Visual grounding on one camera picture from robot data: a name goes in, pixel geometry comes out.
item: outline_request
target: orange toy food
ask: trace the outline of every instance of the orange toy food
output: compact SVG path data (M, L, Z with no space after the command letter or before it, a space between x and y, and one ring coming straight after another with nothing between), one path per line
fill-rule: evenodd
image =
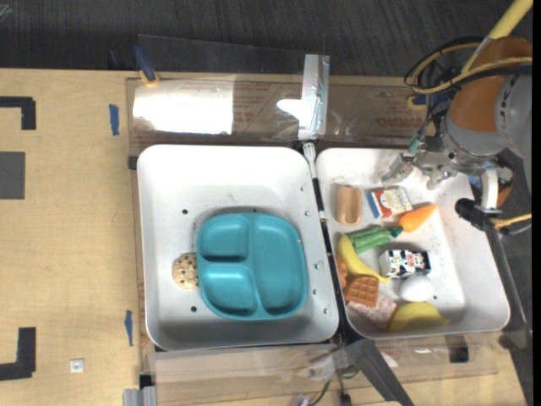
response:
M398 225L404 229L404 232L413 232L417 230L435 211L435 204L420 207L415 211L405 213L398 222Z
M346 301L353 301L374 307L378 300L378 289L380 281L371 275L360 275L355 277L347 286L344 292Z
M339 255L336 255L336 267L338 268L340 287L345 290L347 286L347 266Z

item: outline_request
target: yellow pole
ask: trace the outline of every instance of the yellow pole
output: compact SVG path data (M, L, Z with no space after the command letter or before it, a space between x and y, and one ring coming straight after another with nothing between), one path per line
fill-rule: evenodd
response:
M499 37L508 36L520 23L521 19L524 18L524 15L532 8L533 0L515 0L511 6L505 11L503 16L500 18L500 21L492 28L487 37L484 38L484 41L479 44L475 53L469 58L466 64L462 68L462 72L466 72L470 69L470 66L473 63L473 60L479 55L479 53L492 42L494 39Z

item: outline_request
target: small box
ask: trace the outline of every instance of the small box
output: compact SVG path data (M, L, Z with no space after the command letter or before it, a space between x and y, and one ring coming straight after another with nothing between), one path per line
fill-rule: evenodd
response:
M413 209L403 187L371 191L368 199L375 219L387 218Z
M430 272L430 258L426 251L387 250L380 256L379 263L384 277L405 278Z

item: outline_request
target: black corner marker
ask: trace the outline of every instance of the black corner marker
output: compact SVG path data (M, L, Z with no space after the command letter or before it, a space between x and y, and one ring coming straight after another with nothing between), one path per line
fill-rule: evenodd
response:
M0 96L0 108L20 108L20 128L36 129L36 101L30 96Z
M17 360L10 364L0 364L0 381L12 381L32 377L36 371L36 329L19 328Z

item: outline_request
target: teal plate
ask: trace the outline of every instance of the teal plate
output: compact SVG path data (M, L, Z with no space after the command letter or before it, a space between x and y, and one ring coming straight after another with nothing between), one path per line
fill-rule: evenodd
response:
M300 236L276 216L226 214L205 222L197 238L197 270L204 302L228 319L281 319L306 301Z

